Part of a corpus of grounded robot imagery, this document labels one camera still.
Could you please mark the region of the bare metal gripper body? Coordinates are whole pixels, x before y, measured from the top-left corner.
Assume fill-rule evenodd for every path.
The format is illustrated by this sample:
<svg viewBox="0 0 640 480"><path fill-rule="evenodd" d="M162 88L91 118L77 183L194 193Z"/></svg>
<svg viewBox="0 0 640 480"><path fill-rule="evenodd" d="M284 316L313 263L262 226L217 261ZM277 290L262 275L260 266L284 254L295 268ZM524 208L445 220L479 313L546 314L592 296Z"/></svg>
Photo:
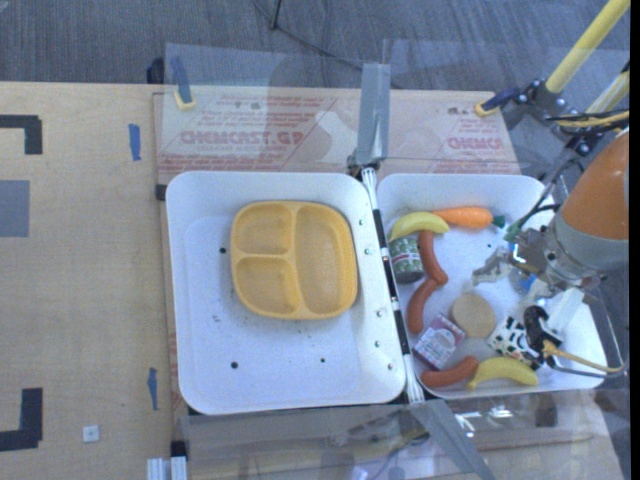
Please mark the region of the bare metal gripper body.
<svg viewBox="0 0 640 480"><path fill-rule="evenodd" d="M519 231L514 239L512 258L517 268L535 276L548 291L559 290L559 252L553 245L553 235L547 226Z"/></svg>

